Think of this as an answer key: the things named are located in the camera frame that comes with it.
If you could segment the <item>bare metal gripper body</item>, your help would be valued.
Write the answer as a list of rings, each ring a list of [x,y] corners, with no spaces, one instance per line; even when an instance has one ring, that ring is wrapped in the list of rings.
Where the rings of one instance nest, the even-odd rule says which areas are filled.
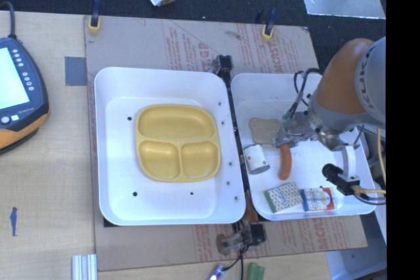
[[[282,117],[281,138],[302,136],[303,141],[319,141],[330,151],[340,151],[348,143],[340,138],[341,132],[331,129],[311,111],[287,112]]]

